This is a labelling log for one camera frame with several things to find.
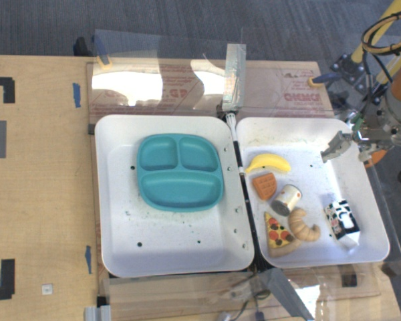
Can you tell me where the orange waffle biscuit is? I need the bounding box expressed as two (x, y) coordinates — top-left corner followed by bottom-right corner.
(252, 172), (278, 201)

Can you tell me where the black and white milk carton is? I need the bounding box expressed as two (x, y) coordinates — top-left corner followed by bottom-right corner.
(323, 199), (361, 251)

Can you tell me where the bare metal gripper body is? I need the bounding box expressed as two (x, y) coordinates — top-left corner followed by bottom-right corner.
(352, 110), (401, 154)

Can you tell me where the white plastic tray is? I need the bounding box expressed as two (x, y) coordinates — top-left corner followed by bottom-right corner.
(94, 114), (255, 278)
(235, 116), (391, 270)

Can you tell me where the teal divided plate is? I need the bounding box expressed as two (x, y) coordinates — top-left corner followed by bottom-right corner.
(136, 132), (225, 213)

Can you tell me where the yellow banana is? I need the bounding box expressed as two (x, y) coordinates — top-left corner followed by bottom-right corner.
(245, 152), (292, 175)

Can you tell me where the pizza slice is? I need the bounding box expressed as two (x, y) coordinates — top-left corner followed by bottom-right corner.
(263, 211), (302, 259)

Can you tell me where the thin black and white rod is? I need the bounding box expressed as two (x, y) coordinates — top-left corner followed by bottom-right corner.
(225, 111), (260, 270)

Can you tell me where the small white can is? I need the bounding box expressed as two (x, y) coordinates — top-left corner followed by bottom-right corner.
(270, 183), (303, 217)

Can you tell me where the brown cardboard board, red print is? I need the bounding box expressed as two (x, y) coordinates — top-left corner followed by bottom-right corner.
(86, 60), (382, 302)

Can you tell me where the beige croissant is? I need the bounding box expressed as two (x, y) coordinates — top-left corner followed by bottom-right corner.
(287, 207), (321, 242)

